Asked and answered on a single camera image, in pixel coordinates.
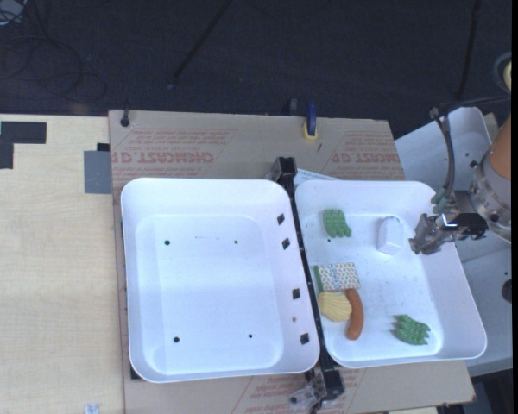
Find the sausage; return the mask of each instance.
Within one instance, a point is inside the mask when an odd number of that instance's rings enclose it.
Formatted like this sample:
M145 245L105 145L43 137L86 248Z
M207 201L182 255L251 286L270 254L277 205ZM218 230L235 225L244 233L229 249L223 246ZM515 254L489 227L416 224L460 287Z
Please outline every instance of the sausage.
M363 331L363 301L359 296L357 288L348 288L347 290L345 290L345 296L349 300L349 303L351 304L352 308L349 326L347 327L347 332L345 333L345 335L348 339L354 341L358 339L358 337L361 335L361 331Z

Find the cardboard sheet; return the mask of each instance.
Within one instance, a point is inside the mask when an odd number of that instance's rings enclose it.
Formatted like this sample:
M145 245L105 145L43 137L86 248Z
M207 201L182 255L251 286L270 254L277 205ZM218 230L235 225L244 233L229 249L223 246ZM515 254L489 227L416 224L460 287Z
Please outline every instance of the cardboard sheet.
M339 179L404 179L387 122L318 118L319 137L303 137L302 117L235 116L121 110L109 115L116 230L123 379L126 412L179 414L297 414L288 394L303 374L152 384L133 379L128 348L126 278L119 198L140 177L263 179L275 159ZM378 412L471 401L474 390L463 361L413 366L341 369L345 393L326 414Z

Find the blue clamp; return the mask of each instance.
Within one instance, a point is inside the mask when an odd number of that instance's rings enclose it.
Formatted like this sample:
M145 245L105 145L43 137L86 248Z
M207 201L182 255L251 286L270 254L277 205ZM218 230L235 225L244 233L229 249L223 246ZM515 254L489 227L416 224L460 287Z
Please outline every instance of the blue clamp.
M319 136L317 131L317 107L313 101L306 104L306 122L303 123L303 135L306 140L313 141Z

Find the metal bracket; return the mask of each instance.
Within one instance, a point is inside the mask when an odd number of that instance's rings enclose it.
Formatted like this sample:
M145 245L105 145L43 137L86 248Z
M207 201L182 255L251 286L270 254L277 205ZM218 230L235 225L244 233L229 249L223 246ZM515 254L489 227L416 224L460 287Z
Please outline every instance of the metal bracket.
M294 177L297 174L297 166L295 159L279 157L276 159L272 166L271 172L268 175L277 184L281 185L286 190L290 197L290 204L292 206L292 214L294 216L295 233L297 235L297 241L300 246L301 262L303 264L303 271L305 273L307 288L309 290L309 296L311 298L311 306L313 308L313 315L315 325L317 328L317 335L319 337L320 345L320 356L319 364L322 372L322 382L324 385L323 397L317 400L318 403L322 403L323 400L334 400L339 395L345 392L344 381L337 369L334 368L335 362L332 357L328 354L326 349L325 337L322 331L322 323L320 322L320 310L316 299L315 290L313 287L313 278L311 277L311 270L309 269L309 263L305 253L305 245L303 243L303 234L301 232L300 217L297 212L295 205L295 185ZM314 371L310 370L307 375L307 380L312 381Z
M289 395L290 404L300 412L315 414L324 402L334 400L344 392L344 382L337 370L315 375L311 369L306 378L307 384Z

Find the orange object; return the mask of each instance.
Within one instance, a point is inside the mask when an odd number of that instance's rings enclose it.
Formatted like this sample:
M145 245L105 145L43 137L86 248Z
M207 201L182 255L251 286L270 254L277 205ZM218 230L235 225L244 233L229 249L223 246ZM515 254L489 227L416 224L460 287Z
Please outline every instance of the orange object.
M499 135L493 141L490 148L489 158L491 167L493 170L501 175L505 179L510 179L512 172L511 165L511 144L512 144L512 132L511 132L511 116L502 125Z
M364 324L364 308L363 301L359 296L357 288L348 288L345 290L345 296L351 304L352 313L350 316L349 326L345 335L348 339L355 341L361 335Z

